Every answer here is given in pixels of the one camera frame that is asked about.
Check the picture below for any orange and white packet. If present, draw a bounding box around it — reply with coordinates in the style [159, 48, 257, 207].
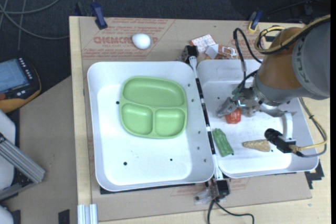
[191, 34, 214, 54]

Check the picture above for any orange toy pepper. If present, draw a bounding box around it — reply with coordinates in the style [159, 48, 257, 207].
[225, 108, 243, 124]

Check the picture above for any tan toy cone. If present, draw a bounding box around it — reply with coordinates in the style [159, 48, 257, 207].
[241, 139, 271, 153]

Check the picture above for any green divided plate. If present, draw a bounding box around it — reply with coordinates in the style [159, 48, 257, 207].
[119, 76, 188, 140]

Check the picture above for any black and white thin rod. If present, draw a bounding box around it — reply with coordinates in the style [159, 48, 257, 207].
[189, 56, 224, 179]

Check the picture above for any black cylinder on white bracket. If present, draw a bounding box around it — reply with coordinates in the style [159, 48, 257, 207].
[264, 111, 298, 154]

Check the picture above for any white plastic tray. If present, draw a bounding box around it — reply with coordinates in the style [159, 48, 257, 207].
[196, 58, 320, 179]
[87, 61, 216, 193]

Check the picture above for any green ribbed toy vegetable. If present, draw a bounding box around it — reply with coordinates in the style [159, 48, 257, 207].
[212, 127, 235, 158]

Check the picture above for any orange and white carton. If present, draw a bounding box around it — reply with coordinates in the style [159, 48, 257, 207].
[204, 44, 239, 60]

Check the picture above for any brown cardboard board red print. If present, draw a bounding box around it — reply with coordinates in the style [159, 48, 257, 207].
[78, 17, 313, 222]

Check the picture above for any white egg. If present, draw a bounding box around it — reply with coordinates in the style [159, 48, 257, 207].
[131, 33, 152, 50]

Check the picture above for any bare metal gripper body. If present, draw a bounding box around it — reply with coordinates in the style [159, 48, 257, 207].
[234, 87, 286, 117]

